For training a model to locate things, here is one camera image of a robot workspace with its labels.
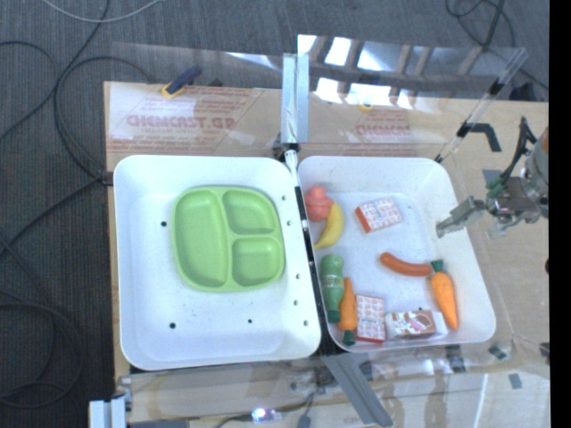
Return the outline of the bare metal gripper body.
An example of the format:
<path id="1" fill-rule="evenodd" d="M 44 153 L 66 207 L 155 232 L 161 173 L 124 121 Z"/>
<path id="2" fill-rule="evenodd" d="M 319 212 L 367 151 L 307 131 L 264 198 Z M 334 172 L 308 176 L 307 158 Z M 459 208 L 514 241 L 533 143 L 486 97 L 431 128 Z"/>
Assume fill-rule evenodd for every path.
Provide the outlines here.
<path id="1" fill-rule="evenodd" d="M 548 218 L 549 184 L 542 179 L 510 177 L 490 191 L 490 212 L 504 223 Z"/>

